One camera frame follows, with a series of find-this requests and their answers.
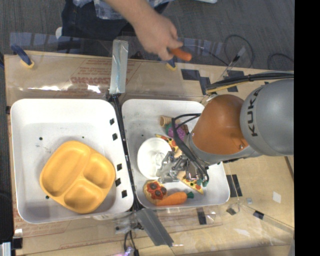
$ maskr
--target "yellow divided dish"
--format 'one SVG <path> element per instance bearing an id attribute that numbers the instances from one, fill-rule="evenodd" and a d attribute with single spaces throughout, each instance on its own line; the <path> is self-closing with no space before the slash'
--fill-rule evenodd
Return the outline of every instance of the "yellow divided dish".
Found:
<path id="1" fill-rule="evenodd" d="M 52 154 L 39 181 L 47 196 L 76 213 L 87 214 L 104 201 L 115 177 L 115 167 L 106 157 L 71 140 Z"/>

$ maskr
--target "white bowl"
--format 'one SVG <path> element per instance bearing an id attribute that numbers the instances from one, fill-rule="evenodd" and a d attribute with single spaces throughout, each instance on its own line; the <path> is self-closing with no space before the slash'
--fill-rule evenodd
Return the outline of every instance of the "white bowl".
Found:
<path id="1" fill-rule="evenodd" d="M 171 147 L 163 138 L 152 137 L 142 143 L 137 154 L 137 165 L 147 179 L 156 180 L 157 169 Z"/>

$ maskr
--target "silver duct tape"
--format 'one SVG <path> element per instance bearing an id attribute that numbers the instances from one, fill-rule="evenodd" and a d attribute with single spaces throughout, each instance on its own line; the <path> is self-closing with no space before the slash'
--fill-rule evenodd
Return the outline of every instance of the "silver duct tape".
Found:
<path id="1" fill-rule="evenodd" d="M 114 40 L 112 44 L 112 66 L 110 78 L 111 95 L 123 94 L 126 91 L 128 42 Z"/>

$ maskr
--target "toy pizza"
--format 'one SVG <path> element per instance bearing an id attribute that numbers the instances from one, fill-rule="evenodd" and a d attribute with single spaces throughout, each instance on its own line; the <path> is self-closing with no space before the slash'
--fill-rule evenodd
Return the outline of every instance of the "toy pizza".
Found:
<path id="1" fill-rule="evenodd" d="M 177 177 L 183 184 L 186 184 L 189 188 L 199 192 L 201 195 L 204 194 L 204 190 L 202 186 L 198 185 L 196 180 L 195 181 L 187 180 L 185 171 L 180 171 Z"/>
<path id="2" fill-rule="evenodd" d="M 156 206 L 180 205 L 187 201 L 188 198 L 194 198 L 192 192 L 185 193 L 178 191 L 168 195 L 167 189 L 157 180 L 149 180 L 143 186 L 143 192 L 146 198 Z"/>

